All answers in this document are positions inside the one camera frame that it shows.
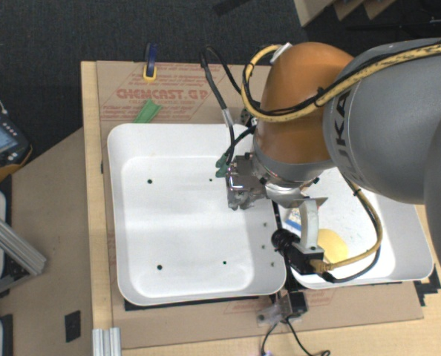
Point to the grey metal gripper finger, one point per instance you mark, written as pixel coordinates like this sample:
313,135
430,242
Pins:
249,200
234,201

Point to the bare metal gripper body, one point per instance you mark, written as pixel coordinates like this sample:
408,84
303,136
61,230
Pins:
250,178

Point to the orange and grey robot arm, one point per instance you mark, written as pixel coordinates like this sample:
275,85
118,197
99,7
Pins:
384,132

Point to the blue and white packet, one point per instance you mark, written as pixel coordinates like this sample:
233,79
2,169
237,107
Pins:
293,219

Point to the white plastic tray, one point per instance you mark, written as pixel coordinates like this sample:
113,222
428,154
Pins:
354,213
183,217

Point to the round yellow biscuit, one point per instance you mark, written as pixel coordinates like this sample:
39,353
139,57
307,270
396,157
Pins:
335,247

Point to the brown cardboard board, red print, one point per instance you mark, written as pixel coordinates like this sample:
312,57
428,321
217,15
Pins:
176,325

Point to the black cylinder on white bracket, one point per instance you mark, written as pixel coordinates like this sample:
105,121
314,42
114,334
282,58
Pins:
306,224

